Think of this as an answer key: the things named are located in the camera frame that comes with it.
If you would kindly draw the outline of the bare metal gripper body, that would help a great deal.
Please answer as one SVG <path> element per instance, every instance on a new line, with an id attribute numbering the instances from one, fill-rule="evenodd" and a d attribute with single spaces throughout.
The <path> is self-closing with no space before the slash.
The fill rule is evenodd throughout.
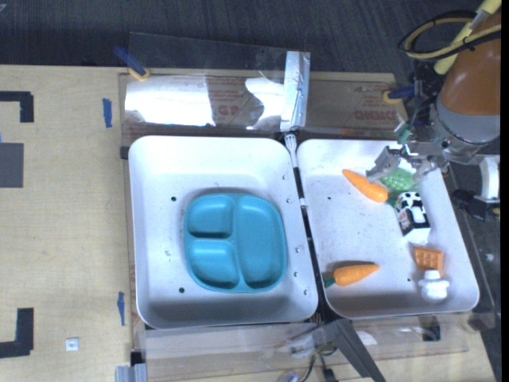
<path id="1" fill-rule="evenodd" d="M 417 126 L 410 130 L 404 145 L 404 158 L 409 162 L 446 162 L 471 164 L 490 142 L 474 142 L 452 133 L 439 123 Z"/>

